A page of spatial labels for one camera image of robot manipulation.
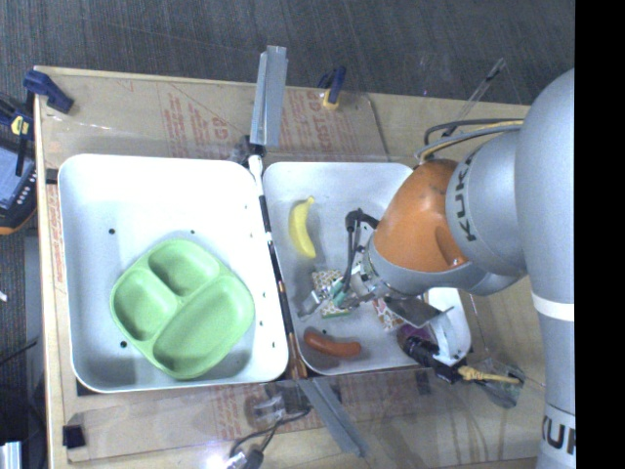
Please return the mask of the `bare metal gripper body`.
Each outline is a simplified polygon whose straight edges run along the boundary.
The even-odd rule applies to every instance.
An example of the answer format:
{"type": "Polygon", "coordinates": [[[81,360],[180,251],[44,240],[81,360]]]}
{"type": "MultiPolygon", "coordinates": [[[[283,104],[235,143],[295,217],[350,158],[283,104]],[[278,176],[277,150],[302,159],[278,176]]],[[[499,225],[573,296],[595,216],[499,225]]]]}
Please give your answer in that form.
{"type": "Polygon", "coordinates": [[[339,271],[326,274],[328,281],[322,285],[323,312],[351,312],[392,293],[372,269],[362,264],[352,268],[350,279],[339,271]]]}

